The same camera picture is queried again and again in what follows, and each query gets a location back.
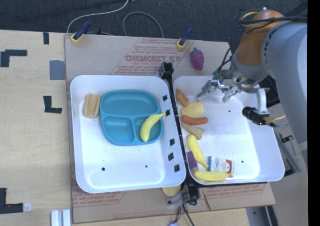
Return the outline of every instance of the cardboard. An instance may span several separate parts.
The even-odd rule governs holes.
[[[65,64],[69,114],[73,223],[139,218],[176,214],[177,208],[167,207],[162,189],[135,190],[89,194],[79,188],[75,176],[72,134],[70,84],[79,75],[159,75],[162,62],[172,62],[173,81],[183,75],[212,75],[221,64],[229,44],[187,40],[183,50],[178,39],[84,35],[75,44],[65,35]],[[190,61],[194,49],[204,53],[203,70]],[[269,183],[200,188],[197,205],[189,212],[245,208],[275,204]]]

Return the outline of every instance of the blue and yellow clamp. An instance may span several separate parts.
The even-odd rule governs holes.
[[[83,37],[84,34],[86,34],[88,32],[88,29],[91,27],[92,23],[90,21],[85,22],[79,29],[77,32],[75,32],[72,36],[71,36],[71,41],[74,43],[78,43]]]
[[[178,47],[179,50],[182,50],[186,46],[187,39],[191,33],[192,33],[192,28],[189,28],[186,31],[186,33],[178,40],[178,42],[176,43],[176,46]]]

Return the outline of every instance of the gray cable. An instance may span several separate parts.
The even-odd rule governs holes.
[[[127,34],[127,32],[126,32],[126,27],[125,27],[126,20],[127,20],[127,18],[128,18],[129,16],[131,16],[132,14],[143,14],[143,15],[146,15],[146,16],[150,17],[151,19],[153,19],[154,22],[158,25],[158,27],[159,27],[159,29],[160,29],[160,31],[161,31],[162,38],[165,37],[164,32],[163,32],[163,30],[162,30],[162,27],[161,27],[160,23],[159,23],[153,16],[151,16],[150,14],[145,13],[145,12],[131,12],[131,13],[129,13],[128,15],[125,16],[125,18],[123,19],[123,22],[122,22],[122,28],[123,28],[124,34],[125,34],[126,36],[128,36],[128,34]]]

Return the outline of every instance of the toy banana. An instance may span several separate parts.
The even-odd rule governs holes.
[[[187,140],[188,140],[189,149],[193,152],[193,155],[196,161],[200,164],[203,164],[205,168],[208,168],[209,165],[207,164],[206,158],[199,147],[197,138],[193,134],[190,134]]]
[[[228,177],[233,177],[233,173],[226,173],[220,171],[196,171],[194,173],[195,177],[199,180],[205,181],[222,181]]]
[[[150,132],[152,127],[165,115],[167,115],[167,111],[164,111],[161,114],[153,114],[150,115],[143,123],[141,130],[140,130],[140,137],[141,140],[147,142],[150,137]]]

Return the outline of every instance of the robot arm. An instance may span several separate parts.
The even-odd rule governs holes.
[[[221,89],[225,93],[224,102],[241,91],[257,93],[258,103],[262,105],[258,109],[246,108],[243,114],[255,123],[264,124],[268,112],[261,99],[265,95],[259,82],[271,75],[276,79],[278,96],[297,142],[305,142],[308,139],[308,19],[284,17],[273,10],[247,14],[253,13],[253,20],[247,24],[242,21],[247,28],[232,56],[230,70],[219,70],[213,78],[215,81],[203,87],[198,99],[205,97],[210,88]]]

